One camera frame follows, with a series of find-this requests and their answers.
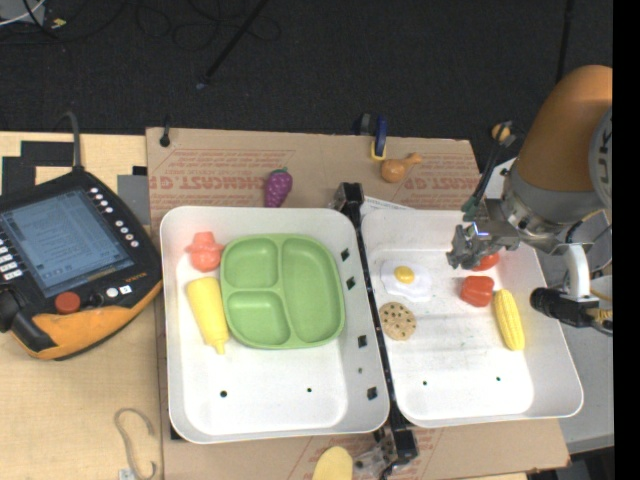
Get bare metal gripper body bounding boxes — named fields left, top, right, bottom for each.
left=477, top=198, right=569, bottom=255

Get red round toy tomato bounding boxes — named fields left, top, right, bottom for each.
left=472, top=251, right=501, bottom=273

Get red bell pepper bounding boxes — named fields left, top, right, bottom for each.
left=459, top=274, right=496, bottom=309

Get white fried egg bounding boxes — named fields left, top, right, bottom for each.
left=379, top=259, right=434, bottom=304

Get yellow corn cob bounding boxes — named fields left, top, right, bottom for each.
left=492, top=288, right=527, bottom=353

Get white paper sheet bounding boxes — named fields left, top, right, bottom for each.
left=361, top=195, right=417, bottom=215

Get brown chocolate chip biscuit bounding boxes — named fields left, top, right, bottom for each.
left=378, top=301, right=418, bottom=342

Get thin black rod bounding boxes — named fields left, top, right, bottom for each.
left=345, top=202, right=407, bottom=435

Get orange chicken drumstick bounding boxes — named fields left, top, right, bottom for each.
left=379, top=151, right=424, bottom=185

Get white plastic tray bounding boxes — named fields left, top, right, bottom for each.
left=159, top=205, right=392, bottom=445
left=359, top=207, right=585, bottom=430

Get brown cardboard board red print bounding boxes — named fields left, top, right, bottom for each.
left=144, top=126, right=572, bottom=480

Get green divided plate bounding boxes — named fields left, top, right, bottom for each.
left=219, top=233, right=347, bottom=351

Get purple grapes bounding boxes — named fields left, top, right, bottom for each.
left=263, top=166, right=294, bottom=209

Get pale yellow toy food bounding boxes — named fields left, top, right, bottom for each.
left=310, top=445, right=355, bottom=480

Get salmon orange toy figure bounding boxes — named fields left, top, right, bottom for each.
left=184, top=231, right=225, bottom=274

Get yellow mustard bottle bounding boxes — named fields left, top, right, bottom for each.
left=185, top=276, right=231, bottom=356

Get black cylinder on white bracket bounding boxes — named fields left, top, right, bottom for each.
left=529, top=242, right=614, bottom=330

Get black block with thin wires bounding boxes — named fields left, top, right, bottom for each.
left=379, top=426, right=420, bottom=469
left=331, top=181, right=364, bottom=214

